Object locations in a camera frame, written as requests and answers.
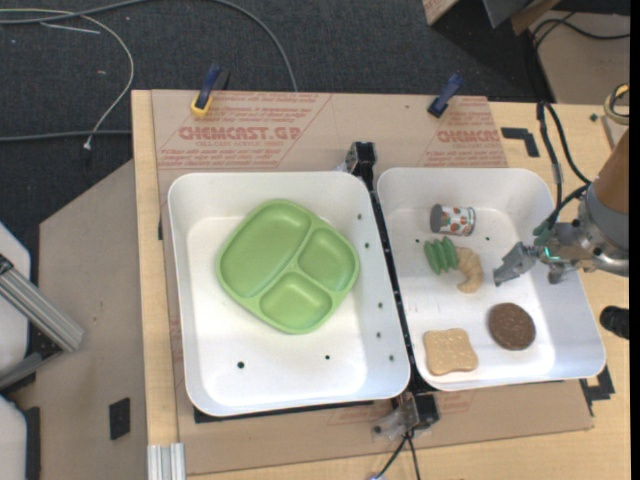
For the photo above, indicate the brown round biscuit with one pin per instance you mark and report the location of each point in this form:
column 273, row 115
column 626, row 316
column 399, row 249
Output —
column 511, row 326

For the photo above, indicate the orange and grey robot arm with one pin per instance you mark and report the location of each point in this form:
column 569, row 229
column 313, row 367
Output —
column 612, row 178

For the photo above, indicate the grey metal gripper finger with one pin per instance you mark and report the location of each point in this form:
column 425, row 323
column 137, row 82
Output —
column 512, row 265
column 557, row 274

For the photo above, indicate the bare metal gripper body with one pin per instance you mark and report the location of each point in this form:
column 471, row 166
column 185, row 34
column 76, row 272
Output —
column 587, row 250

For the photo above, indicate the beige toy bread slice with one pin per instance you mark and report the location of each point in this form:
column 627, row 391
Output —
column 449, row 351

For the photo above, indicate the brown cardboard board, red print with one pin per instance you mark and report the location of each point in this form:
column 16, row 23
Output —
column 280, row 133

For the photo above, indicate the beige toy croissant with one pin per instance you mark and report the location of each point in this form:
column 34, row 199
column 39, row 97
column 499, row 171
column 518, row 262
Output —
column 472, row 268

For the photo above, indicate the small can with tomato print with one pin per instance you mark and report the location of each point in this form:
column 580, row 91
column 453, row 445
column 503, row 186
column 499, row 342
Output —
column 455, row 219

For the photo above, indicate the green divided plate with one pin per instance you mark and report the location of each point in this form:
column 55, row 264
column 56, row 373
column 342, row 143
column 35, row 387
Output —
column 280, row 263

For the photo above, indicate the white plastic tray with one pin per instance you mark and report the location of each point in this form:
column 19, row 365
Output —
column 500, row 195
column 280, row 373

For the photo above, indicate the green ribbed toy vegetable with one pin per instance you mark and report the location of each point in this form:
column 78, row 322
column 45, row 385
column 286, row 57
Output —
column 440, row 255

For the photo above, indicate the thin black rod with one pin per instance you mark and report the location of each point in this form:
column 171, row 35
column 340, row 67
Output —
column 395, row 288

